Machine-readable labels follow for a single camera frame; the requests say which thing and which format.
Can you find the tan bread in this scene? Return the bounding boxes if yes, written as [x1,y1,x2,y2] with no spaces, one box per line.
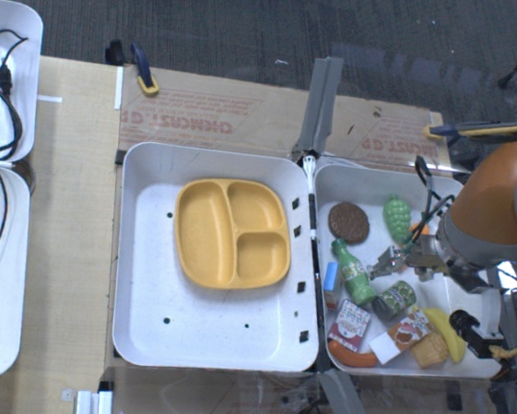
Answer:
[407,329,452,373]

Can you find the black cylinder on white bracket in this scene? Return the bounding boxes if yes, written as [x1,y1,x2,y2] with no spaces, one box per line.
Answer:
[444,288,511,363]

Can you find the red and white carton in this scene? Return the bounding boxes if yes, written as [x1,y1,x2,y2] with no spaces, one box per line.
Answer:
[325,297,375,356]

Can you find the blue and white small carton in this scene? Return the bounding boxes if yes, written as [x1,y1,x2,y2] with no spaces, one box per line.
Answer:
[320,260,346,312]

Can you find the green grapes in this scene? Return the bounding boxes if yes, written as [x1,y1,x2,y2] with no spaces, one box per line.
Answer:
[378,193,416,246]

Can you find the green bottle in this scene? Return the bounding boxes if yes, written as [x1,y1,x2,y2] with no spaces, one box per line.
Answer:
[323,236,383,309]

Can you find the yellow divided plate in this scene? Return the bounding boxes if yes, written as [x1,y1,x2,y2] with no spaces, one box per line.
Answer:
[165,171,300,299]

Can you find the brown cardboard board red print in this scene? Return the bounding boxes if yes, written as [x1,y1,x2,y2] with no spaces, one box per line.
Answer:
[85,63,517,414]

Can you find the white plastic tray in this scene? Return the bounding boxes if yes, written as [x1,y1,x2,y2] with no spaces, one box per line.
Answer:
[100,138,342,387]
[291,160,517,392]

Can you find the orange and white carton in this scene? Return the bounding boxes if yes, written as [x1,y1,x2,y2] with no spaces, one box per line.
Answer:
[366,303,439,372]

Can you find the orange sausage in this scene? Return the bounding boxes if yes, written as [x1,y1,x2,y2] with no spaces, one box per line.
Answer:
[324,338,381,372]

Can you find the orange carrot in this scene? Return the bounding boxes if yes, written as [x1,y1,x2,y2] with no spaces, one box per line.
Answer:
[408,219,432,237]

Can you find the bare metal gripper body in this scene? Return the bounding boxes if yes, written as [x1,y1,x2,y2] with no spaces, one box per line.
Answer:
[399,231,459,286]

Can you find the yellow banana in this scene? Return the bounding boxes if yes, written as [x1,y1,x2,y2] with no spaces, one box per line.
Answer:
[406,303,471,366]

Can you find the brown biscuit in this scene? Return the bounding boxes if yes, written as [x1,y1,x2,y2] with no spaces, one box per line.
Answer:
[324,199,374,248]

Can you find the green can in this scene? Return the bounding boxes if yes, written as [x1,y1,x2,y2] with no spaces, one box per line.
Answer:
[369,277,419,326]

